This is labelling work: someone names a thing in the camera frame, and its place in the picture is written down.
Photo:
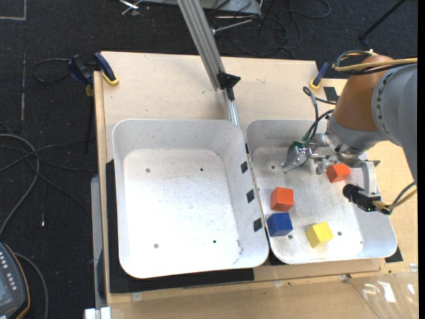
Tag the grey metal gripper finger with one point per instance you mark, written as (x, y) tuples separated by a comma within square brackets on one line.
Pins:
[(295, 159), (320, 169)]

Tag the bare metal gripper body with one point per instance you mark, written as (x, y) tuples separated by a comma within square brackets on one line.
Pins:
[(327, 149)]

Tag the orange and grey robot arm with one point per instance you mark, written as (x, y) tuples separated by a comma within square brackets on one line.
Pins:
[(375, 105)]

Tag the orange cube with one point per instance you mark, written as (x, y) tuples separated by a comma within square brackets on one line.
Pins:
[(338, 172), (281, 198)]

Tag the white plastic tray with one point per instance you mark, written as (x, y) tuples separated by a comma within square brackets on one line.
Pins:
[(318, 208), (179, 198)]

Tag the yellow cube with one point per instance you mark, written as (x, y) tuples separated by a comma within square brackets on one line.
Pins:
[(319, 234)]

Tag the blue cube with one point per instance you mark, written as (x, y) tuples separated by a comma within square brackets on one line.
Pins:
[(279, 224)]

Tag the pale wood board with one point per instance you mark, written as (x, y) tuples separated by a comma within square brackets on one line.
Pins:
[(166, 88)]

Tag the black cylinder on white bracket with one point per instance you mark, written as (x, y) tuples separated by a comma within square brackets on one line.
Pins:
[(360, 196)]

